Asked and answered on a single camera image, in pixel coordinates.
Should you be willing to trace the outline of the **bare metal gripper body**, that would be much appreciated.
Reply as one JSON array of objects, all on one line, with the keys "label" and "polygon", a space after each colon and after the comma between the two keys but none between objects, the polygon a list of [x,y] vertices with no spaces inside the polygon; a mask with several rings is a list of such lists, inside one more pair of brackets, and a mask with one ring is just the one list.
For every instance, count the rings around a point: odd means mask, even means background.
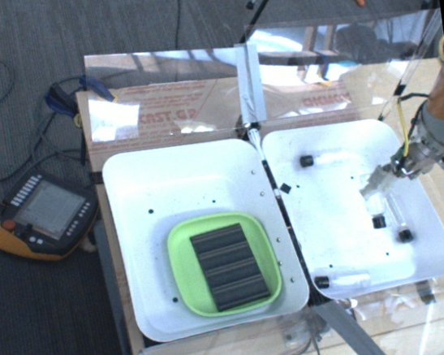
[{"label": "bare metal gripper body", "polygon": [[400,178],[414,180],[420,174],[431,172],[435,165],[444,170],[444,145],[431,136],[410,141],[390,158],[393,173]]}]

